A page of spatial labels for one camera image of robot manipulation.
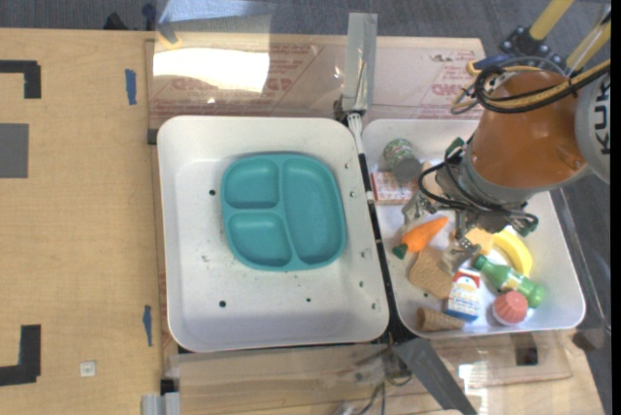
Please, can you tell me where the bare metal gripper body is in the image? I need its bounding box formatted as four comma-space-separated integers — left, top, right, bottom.
434, 164, 531, 236

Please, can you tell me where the orange carrot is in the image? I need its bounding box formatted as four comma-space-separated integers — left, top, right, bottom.
391, 216, 450, 261

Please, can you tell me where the yellow banana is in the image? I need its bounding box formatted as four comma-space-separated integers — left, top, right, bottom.
492, 228, 534, 277

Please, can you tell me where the white and blue carton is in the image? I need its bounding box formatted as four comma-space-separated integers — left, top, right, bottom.
445, 268, 483, 322

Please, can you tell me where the green bottle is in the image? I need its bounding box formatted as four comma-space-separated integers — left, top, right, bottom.
473, 254, 548, 309

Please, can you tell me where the white plastic tray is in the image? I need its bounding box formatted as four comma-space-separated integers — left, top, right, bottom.
361, 117, 587, 340
155, 114, 391, 354

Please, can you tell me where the red and white carton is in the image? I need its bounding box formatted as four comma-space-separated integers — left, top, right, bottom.
370, 170, 418, 206

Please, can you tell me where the pale yellow cheese block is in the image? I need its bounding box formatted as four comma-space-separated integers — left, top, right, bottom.
465, 228, 495, 256

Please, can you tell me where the brown bread slice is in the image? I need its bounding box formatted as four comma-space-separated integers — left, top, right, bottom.
408, 247, 455, 301

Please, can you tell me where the teal divided plate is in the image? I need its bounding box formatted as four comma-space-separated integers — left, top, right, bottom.
220, 152, 348, 272

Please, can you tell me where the brown cardboard board red print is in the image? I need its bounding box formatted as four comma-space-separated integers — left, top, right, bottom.
145, 36, 576, 388

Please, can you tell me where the tan ice cream cone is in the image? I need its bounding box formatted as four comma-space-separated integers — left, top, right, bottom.
415, 306, 466, 334

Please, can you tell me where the green can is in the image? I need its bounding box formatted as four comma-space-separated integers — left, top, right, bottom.
382, 139, 422, 183

